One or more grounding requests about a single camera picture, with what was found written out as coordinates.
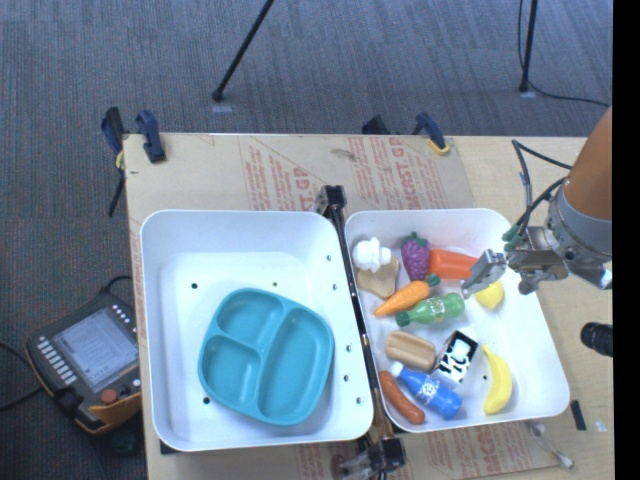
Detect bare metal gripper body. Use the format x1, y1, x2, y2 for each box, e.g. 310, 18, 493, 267
505, 205, 614, 290

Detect yellow toy lemon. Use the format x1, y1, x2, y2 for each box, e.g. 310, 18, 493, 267
473, 279, 506, 311

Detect green toy bottle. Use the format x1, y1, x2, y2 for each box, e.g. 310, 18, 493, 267
394, 292, 467, 328

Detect purple toy grapes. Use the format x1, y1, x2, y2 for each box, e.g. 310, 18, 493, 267
400, 231, 433, 282

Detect orange carrot with green top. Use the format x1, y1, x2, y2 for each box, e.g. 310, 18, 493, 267
372, 273, 443, 319

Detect white plastic tray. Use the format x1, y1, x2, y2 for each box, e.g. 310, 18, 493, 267
139, 209, 376, 453
343, 207, 572, 435

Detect black and white carton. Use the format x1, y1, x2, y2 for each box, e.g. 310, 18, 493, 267
431, 329, 480, 385

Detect yellow banana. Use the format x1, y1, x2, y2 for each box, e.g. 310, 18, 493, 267
480, 343, 515, 416

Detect tan hot dog bun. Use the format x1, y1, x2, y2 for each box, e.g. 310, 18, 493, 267
384, 329, 438, 374

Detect blue toy bottle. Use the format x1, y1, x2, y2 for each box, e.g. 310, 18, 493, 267
389, 360, 464, 421

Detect brown toy sausage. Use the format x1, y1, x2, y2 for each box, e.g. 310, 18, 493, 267
377, 369, 427, 426

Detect blue divided plate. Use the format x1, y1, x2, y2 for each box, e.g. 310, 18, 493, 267
196, 287, 336, 427

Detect brown cardboard board red print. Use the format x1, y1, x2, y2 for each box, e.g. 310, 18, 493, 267
122, 132, 574, 480

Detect black cylinder on white bracket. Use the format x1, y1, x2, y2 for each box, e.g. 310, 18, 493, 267
580, 321, 614, 359

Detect black block with thin wires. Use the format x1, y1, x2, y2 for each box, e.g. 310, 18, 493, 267
337, 434, 408, 478
314, 184, 349, 219

